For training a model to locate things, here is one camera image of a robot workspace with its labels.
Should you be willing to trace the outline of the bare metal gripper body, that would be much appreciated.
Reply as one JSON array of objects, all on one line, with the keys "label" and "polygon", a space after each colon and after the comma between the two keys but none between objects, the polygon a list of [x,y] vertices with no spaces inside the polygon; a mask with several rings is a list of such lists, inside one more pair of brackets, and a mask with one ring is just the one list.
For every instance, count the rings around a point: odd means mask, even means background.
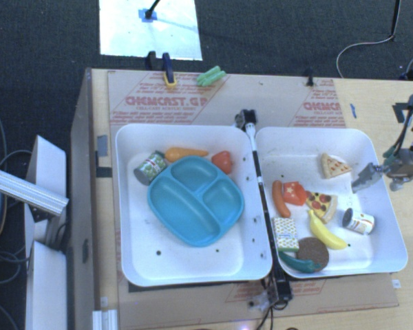
[{"label": "bare metal gripper body", "polygon": [[400,149],[391,147],[383,157],[383,172],[391,179],[390,190],[396,192],[408,182],[413,182],[413,147]]}]

